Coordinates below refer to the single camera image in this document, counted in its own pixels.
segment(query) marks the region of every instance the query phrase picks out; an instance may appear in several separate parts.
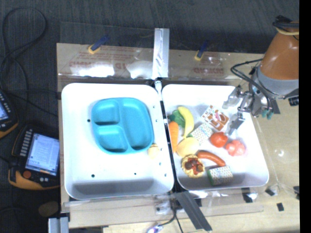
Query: screen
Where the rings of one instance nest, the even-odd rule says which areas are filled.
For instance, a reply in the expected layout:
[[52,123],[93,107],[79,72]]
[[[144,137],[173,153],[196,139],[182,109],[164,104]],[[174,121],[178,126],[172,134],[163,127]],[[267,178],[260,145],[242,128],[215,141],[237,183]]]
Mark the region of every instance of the screen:
[[3,105],[0,103],[0,121],[4,119],[8,119],[8,115],[3,107]]
[[34,133],[26,168],[56,176],[59,163],[59,140]]

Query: tomato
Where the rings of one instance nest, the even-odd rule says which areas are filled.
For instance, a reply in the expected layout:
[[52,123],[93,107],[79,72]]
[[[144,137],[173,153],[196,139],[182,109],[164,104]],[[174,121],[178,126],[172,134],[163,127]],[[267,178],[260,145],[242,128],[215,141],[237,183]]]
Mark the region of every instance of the tomato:
[[232,140],[225,147],[231,156],[241,156],[245,153],[245,146],[242,142],[238,140]]
[[228,136],[224,132],[216,132],[210,136],[209,140],[215,147],[222,148],[226,144]]

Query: wooden table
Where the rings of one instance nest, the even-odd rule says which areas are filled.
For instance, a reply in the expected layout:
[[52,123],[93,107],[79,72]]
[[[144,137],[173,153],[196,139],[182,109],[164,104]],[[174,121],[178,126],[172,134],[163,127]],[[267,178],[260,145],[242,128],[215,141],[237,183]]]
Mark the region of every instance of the wooden table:
[[[58,72],[71,61],[81,49],[76,44],[57,44]],[[194,56],[195,52],[181,51],[170,56]],[[244,61],[256,60],[260,54],[217,53],[226,79],[236,79],[228,71],[231,66]],[[58,76],[58,91],[72,82],[83,81],[77,78]],[[254,203],[246,203],[242,196],[228,201],[208,200],[203,202],[202,211],[213,228],[213,232],[262,233],[299,232],[300,205],[293,187],[299,186],[299,125],[298,106],[291,107],[287,100],[278,101],[280,115],[271,120],[254,118],[254,125],[270,172],[269,189],[275,194],[262,191]],[[105,233],[144,233],[155,222],[166,222],[172,215],[157,213],[155,201],[151,198],[111,199],[99,201],[69,202],[64,188],[64,156],[62,146],[62,109],[59,101],[60,142],[61,142],[61,204],[62,211],[70,213],[69,228],[108,226]],[[183,232],[197,232],[184,211],[177,213]],[[163,233],[180,232],[177,221],[164,226]]]

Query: blue plate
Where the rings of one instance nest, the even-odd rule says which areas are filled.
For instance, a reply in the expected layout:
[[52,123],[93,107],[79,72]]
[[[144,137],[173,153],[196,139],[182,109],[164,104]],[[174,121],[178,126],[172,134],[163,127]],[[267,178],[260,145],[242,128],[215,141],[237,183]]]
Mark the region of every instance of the blue plate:
[[96,143],[107,153],[137,153],[154,141],[148,109],[138,99],[100,100],[92,109],[91,119]]

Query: toy banana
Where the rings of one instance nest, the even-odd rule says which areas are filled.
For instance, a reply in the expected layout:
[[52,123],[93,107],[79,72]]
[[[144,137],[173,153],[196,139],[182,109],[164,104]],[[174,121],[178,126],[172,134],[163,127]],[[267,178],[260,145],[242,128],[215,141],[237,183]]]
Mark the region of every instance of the toy banana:
[[179,113],[182,115],[182,117],[185,120],[185,132],[184,132],[184,138],[187,137],[187,135],[193,131],[194,128],[194,119],[193,115],[191,114],[190,110],[184,106],[178,107]]

